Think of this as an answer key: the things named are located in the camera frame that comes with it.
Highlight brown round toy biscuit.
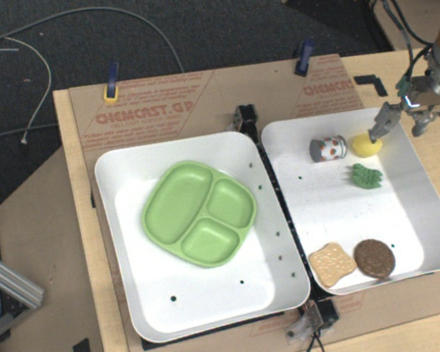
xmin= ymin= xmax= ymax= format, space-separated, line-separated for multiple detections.
xmin=350 ymin=235 xmax=399 ymax=284

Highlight green divided plate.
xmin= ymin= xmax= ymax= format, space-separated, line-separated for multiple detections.
xmin=133 ymin=150 xmax=267 ymax=278

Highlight black block with thin wires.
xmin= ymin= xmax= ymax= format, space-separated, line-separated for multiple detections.
xmin=281 ymin=296 xmax=344 ymax=345
xmin=229 ymin=102 xmax=261 ymax=134

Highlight small can with strawberry print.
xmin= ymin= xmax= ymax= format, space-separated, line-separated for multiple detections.
xmin=306 ymin=132 xmax=350 ymax=165

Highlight brown cardboard board red print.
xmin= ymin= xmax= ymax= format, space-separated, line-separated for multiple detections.
xmin=67 ymin=35 xmax=440 ymax=352

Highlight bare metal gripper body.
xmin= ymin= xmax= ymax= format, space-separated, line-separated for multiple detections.
xmin=393 ymin=62 xmax=440 ymax=122

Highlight white plastic tray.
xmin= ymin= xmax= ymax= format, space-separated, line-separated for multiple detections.
xmin=90 ymin=121 xmax=318 ymax=350
xmin=257 ymin=96 xmax=440 ymax=305

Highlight tan toy bread slice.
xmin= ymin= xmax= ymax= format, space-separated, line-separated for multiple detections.
xmin=306 ymin=238 xmax=361 ymax=292

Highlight yellow toy lemon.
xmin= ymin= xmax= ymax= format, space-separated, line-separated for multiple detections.
xmin=349 ymin=130 xmax=387 ymax=161

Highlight green toy lettuce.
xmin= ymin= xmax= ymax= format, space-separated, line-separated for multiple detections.
xmin=344 ymin=159 xmax=387 ymax=194

